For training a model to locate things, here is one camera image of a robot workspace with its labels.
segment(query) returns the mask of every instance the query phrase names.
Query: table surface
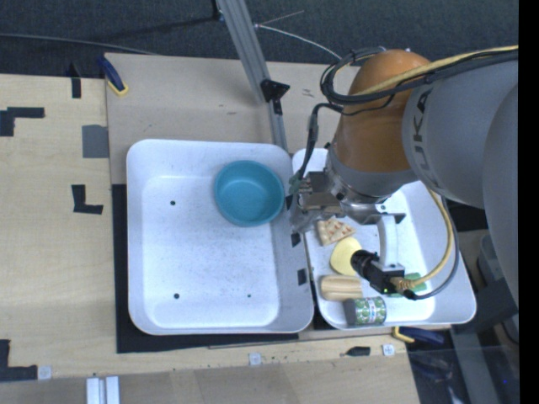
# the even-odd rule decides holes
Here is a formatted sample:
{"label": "table surface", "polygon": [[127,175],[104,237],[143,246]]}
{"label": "table surface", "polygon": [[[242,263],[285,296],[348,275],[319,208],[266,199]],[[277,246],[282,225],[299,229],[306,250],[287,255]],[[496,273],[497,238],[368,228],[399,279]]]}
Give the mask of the table surface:
{"label": "table surface", "polygon": [[[239,61],[108,57],[130,86],[124,98],[100,79],[82,79],[82,97],[73,98],[67,77],[0,75],[1,110],[45,108],[44,119],[16,119],[14,136],[0,137],[0,339],[11,341],[9,366],[50,366],[53,379],[73,381],[95,375],[133,379],[129,375],[146,374],[143,378],[150,379],[164,373],[171,391],[185,379],[198,380],[203,399],[193,402],[211,402],[209,386],[200,388],[200,379],[235,378],[241,369],[254,369],[248,367],[248,356],[259,353],[263,366],[274,367],[261,379],[273,375],[280,390],[285,385],[293,397],[287,402],[357,395],[361,384],[352,379],[358,370],[363,386],[371,385],[361,389],[367,401],[371,396],[389,402],[398,394],[399,402],[419,402],[405,345],[387,328],[353,333],[308,328],[294,342],[116,353],[111,184],[125,183],[126,149],[145,137],[259,142],[271,142],[271,137],[265,104],[253,101]],[[304,147],[310,110],[323,101],[318,79],[325,67],[268,66],[273,79],[292,86],[282,100],[292,153]],[[162,85],[163,74],[170,81],[166,87],[148,87]],[[344,72],[343,84],[354,75],[354,69]],[[197,94],[204,91],[209,96],[200,100]],[[327,118],[321,124],[323,145],[338,116],[321,117]],[[109,158],[83,157],[86,125],[109,128]],[[74,184],[86,186],[88,204],[104,206],[101,215],[73,212]],[[395,348],[392,357],[382,355],[388,343]],[[354,346],[371,347],[371,356],[345,357]],[[140,379],[131,383],[132,390],[141,384]],[[3,386],[0,394],[16,394],[20,387]],[[41,386],[32,387],[38,391]],[[28,396],[30,389],[25,388]]]}

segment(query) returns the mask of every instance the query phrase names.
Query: can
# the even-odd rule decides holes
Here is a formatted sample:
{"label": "can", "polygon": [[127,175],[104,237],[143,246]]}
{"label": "can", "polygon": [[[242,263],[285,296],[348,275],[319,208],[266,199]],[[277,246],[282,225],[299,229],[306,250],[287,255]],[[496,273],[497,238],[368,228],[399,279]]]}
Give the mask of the can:
{"label": "can", "polygon": [[380,296],[346,300],[344,314],[349,326],[380,325],[386,321],[386,302]]}

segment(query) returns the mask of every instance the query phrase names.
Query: yellow round object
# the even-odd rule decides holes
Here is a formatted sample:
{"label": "yellow round object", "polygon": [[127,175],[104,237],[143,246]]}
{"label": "yellow round object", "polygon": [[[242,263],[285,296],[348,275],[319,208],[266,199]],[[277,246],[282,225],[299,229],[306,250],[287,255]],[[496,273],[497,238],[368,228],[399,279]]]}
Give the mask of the yellow round object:
{"label": "yellow round object", "polygon": [[335,244],[335,248],[329,259],[331,268],[342,275],[357,275],[350,264],[350,260],[352,259],[352,254],[358,250],[361,250],[361,245],[354,237],[347,237],[340,240]]}

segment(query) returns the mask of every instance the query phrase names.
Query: white tray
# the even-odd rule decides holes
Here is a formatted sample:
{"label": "white tray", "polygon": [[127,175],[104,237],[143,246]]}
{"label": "white tray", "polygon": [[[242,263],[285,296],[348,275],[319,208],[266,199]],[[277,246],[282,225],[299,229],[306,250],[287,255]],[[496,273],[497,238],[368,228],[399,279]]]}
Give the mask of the white tray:
{"label": "white tray", "polygon": [[127,155],[129,312],[153,335],[299,332],[312,320],[304,247],[285,208],[238,227],[213,199],[213,178],[255,160],[285,190],[291,159],[278,146],[144,140]]}
{"label": "white tray", "polygon": [[[296,153],[292,167],[296,171],[303,162],[305,150]],[[315,149],[306,172],[320,171],[326,162],[327,151]],[[386,211],[404,212],[406,217],[397,226],[399,262],[405,267],[406,274],[428,273],[442,258],[446,249],[446,228],[438,207],[421,182],[403,186],[384,205]],[[340,219],[356,229],[354,237],[362,248],[380,252],[380,242],[376,225],[360,226],[348,217]],[[341,302],[328,301],[321,296],[320,279],[324,275],[335,274],[329,265],[334,244],[322,246],[315,231],[305,234],[309,262],[317,291],[318,307],[323,318],[338,329],[356,329],[347,324]],[[451,255],[445,269],[427,282],[428,289],[435,289],[448,275],[453,262]],[[380,296],[361,279],[364,297]],[[450,284],[426,300],[407,300],[403,297],[382,297],[387,306],[387,319],[383,325],[368,325],[360,328],[445,325],[469,322],[476,311],[475,294],[468,278],[464,262],[459,255],[459,265],[455,278]]]}

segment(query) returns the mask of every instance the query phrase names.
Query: blue bowl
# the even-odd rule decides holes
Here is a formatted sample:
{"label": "blue bowl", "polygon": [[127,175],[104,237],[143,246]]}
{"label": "blue bowl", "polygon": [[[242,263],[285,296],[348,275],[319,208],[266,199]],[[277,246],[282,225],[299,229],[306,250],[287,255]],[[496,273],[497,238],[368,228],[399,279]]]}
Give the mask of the blue bowl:
{"label": "blue bowl", "polygon": [[214,195],[221,214],[238,226],[260,226],[272,221],[285,202],[279,177],[251,160],[227,164],[216,176]]}

